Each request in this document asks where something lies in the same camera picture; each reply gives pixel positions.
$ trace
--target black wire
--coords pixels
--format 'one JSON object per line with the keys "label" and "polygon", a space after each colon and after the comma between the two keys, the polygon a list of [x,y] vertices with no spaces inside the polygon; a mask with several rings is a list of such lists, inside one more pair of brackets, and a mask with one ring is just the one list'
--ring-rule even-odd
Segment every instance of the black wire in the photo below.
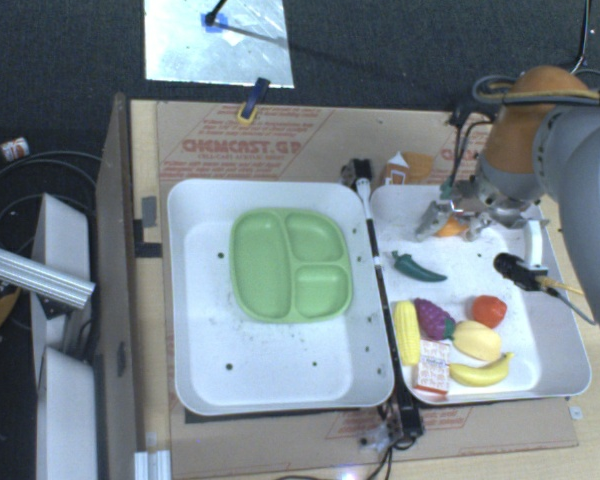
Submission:
{"label": "black wire", "polygon": [[583,69],[579,69],[578,71],[576,71],[574,73],[575,76],[580,76],[580,75],[597,75],[600,77],[600,70],[599,69],[591,69],[591,68],[583,68]]}
{"label": "black wire", "polygon": [[82,343],[82,333],[84,332],[84,330],[87,328],[88,325],[91,325],[93,323],[93,318],[89,318],[89,320],[87,320],[85,323],[83,323],[80,326],[80,330],[78,331],[78,339],[77,339],[77,346],[78,349],[80,349],[80,344]]}
{"label": "black wire", "polygon": [[460,169],[460,164],[462,163],[462,158],[467,151],[467,146],[469,145],[469,137],[471,136],[471,132],[476,126],[481,126],[485,124],[492,124],[491,121],[476,121],[475,123],[471,123],[469,128],[467,128],[466,133],[460,139],[462,130],[458,127],[456,132],[456,143],[454,146],[454,158],[453,158],[453,168],[451,170],[451,175],[449,176],[449,185],[453,186],[456,181],[456,176],[458,175],[458,170]]}
{"label": "black wire", "polygon": [[[42,198],[44,194],[40,193],[40,194],[33,194],[30,196],[24,196],[21,197],[20,199],[16,199],[15,201],[12,201],[11,203],[9,203],[7,206],[5,206],[2,211],[0,212],[0,223],[2,222],[2,219],[4,218],[4,216],[9,212],[9,210],[11,210],[12,208],[14,208],[15,206],[18,206],[19,204],[22,204],[24,202],[33,200],[33,199],[40,199]],[[62,196],[59,194],[49,194],[52,197],[55,197],[57,199],[60,199],[61,201],[65,201],[67,203],[70,203],[74,206],[77,206],[79,209],[83,210],[84,212],[89,212],[91,211],[91,209],[89,207],[87,207],[87,205],[81,203],[80,201],[77,201],[71,197],[68,196]],[[0,240],[0,247],[3,247],[3,243]]]}
{"label": "black wire", "polygon": [[29,327],[27,324],[23,324],[20,320],[18,320],[14,316],[9,315],[9,322],[11,322],[16,327],[19,327],[23,331],[31,332],[31,327]]}
{"label": "black wire", "polygon": [[600,90],[598,97],[583,97],[579,95],[529,95],[519,96],[511,94],[509,89],[515,80],[502,75],[488,75],[478,79],[471,88],[471,95],[476,101],[485,105],[504,105],[504,106],[522,106],[522,105],[538,105],[538,104],[554,104],[554,105],[571,105],[571,106],[600,106]]}
{"label": "black wire", "polygon": [[[406,450],[407,448],[397,448],[399,450]],[[376,466],[376,468],[365,478],[365,480],[374,480],[382,471],[382,469],[386,466],[387,470],[385,472],[384,478],[385,480],[389,479],[391,475],[391,465],[393,463],[393,446],[389,446],[389,449],[385,452],[380,463]],[[276,478],[276,480],[325,480],[324,478],[318,478],[314,476],[303,476],[303,475],[287,475]]]}
{"label": "black wire", "polygon": [[400,441],[398,441],[396,444],[393,445],[393,448],[395,450],[398,450],[400,452],[406,452],[409,448],[411,448],[414,444],[416,444],[416,439],[408,439],[408,438],[404,438],[401,439]]}
{"label": "black wire", "polygon": [[591,15],[591,4],[593,0],[584,0],[584,13],[582,16],[582,28],[580,29],[580,47],[575,58],[575,66],[571,72],[575,72],[578,68],[586,63],[587,38],[589,37],[589,17]]}
{"label": "black wire", "polygon": [[576,306],[575,304],[573,304],[569,300],[568,297],[564,296],[562,293],[560,293],[555,288],[547,287],[547,288],[544,289],[544,292],[546,294],[551,295],[552,297],[556,297],[557,299],[559,299],[562,302],[564,302],[567,306],[569,306],[574,311],[574,313],[576,313],[580,318],[582,318],[589,325],[596,325],[596,321],[595,320],[592,320],[587,315],[585,315],[584,312],[580,308],[578,308],[578,306]]}
{"label": "black wire", "polygon": [[77,157],[87,158],[90,160],[100,161],[100,159],[94,155],[91,155],[89,153],[82,153],[79,151],[52,151],[52,152],[47,152],[47,153],[38,153],[36,155],[31,155],[29,157],[23,158],[23,159],[17,161],[16,163],[9,164],[4,169],[0,170],[0,179],[3,178],[4,176],[6,176],[7,174],[9,174],[10,172],[12,172],[13,170],[18,169],[20,167],[36,165],[36,164],[58,165],[58,166],[69,169],[69,170],[73,171],[74,173],[80,175],[83,179],[88,181],[89,184],[91,185],[91,187],[95,190],[96,183],[93,180],[93,178],[91,178],[91,176],[89,176],[87,174],[86,171],[84,171],[84,170],[80,169],[79,167],[76,167],[75,165],[70,164],[68,162],[65,162],[62,160],[53,160],[53,159],[48,158],[51,156],[65,156],[65,155],[77,156]]}
{"label": "black wire", "polygon": [[20,247],[18,247],[15,252],[16,254],[22,254],[22,251],[24,251],[27,247],[29,247],[31,245],[31,242],[33,242],[34,237],[29,238],[29,240],[27,240],[25,243],[23,243]]}

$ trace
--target wooden table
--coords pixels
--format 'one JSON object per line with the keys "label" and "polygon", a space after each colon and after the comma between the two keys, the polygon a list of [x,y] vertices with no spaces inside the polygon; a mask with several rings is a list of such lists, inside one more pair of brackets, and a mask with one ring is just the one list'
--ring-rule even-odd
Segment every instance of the wooden table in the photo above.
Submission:
{"label": "wooden table", "polygon": [[[143,193],[156,193],[157,181],[142,173],[157,165],[156,151],[150,144],[156,124],[151,112],[136,111],[132,119],[132,128],[148,130],[149,142],[143,142],[138,133],[134,134],[132,148],[132,165],[134,176],[134,207],[136,212],[141,208]],[[577,280],[566,255],[561,234],[558,231],[557,206],[551,200],[542,203],[545,216],[552,221],[549,227],[555,254],[560,265],[563,279],[566,283],[577,285]],[[150,233],[159,236],[159,229]],[[143,385],[143,414],[145,428],[151,429],[157,436],[156,447],[166,448],[169,445],[168,400],[164,386],[166,379],[166,357],[164,347],[164,319],[152,311],[155,304],[160,304],[163,293],[145,282],[162,275],[160,262],[151,258],[140,258],[137,262],[138,287],[138,340],[143,344],[140,356],[136,358],[142,364],[142,370],[151,372],[142,379]],[[575,296],[572,299],[576,305],[589,312],[584,298]],[[498,453],[471,457],[457,457],[436,460],[408,460],[409,452],[394,453],[394,463],[391,478],[560,478],[581,480],[583,478],[600,479],[600,330],[578,319],[592,368],[592,382],[589,389],[582,395],[569,401],[574,414],[581,412],[581,419],[574,422],[579,446],[532,452]],[[304,476],[318,478],[365,478],[373,468],[370,466],[349,467],[345,469],[322,469],[303,472]],[[249,475],[234,478],[251,480],[275,479],[284,476],[282,473]]]}

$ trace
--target cardboard box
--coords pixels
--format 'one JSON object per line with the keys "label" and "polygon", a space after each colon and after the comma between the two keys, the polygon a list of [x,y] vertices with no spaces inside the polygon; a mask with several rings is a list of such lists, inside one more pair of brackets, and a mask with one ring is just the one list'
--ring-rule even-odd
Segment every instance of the cardboard box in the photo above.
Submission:
{"label": "cardboard box", "polygon": [[[370,158],[379,178],[397,151],[431,157],[422,181],[440,183],[455,139],[447,114],[263,106],[245,127],[237,104],[133,101],[128,134],[125,110],[118,98],[99,180],[102,471],[132,478],[130,454],[143,449],[170,449],[176,479],[377,462],[377,408],[186,413],[173,386],[166,196],[188,177],[337,182],[352,158]],[[486,131],[472,141],[462,175],[473,171]],[[425,435],[395,460],[577,445],[563,399],[427,408],[422,416]]]}

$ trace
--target green plate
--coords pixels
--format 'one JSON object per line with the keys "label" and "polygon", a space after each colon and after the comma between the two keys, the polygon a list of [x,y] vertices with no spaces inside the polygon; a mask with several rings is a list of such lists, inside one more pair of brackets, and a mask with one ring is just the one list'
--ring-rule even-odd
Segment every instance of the green plate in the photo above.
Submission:
{"label": "green plate", "polygon": [[239,306],[265,322],[315,322],[349,307],[351,264],[329,217],[267,208],[243,213],[231,230],[231,281]]}

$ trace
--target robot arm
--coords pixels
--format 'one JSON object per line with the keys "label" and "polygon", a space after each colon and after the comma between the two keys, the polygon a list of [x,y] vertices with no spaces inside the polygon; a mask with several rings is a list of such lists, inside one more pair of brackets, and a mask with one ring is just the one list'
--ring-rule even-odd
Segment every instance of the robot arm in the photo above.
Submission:
{"label": "robot arm", "polygon": [[559,68],[534,68],[518,79],[507,94],[538,104],[501,108],[475,176],[432,203],[416,234],[434,233],[451,214],[469,224],[468,240],[493,222],[521,228],[522,212],[547,193],[559,205],[567,252],[600,325],[600,106],[569,98],[555,106],[539,96],[585,93],[592,94]]}

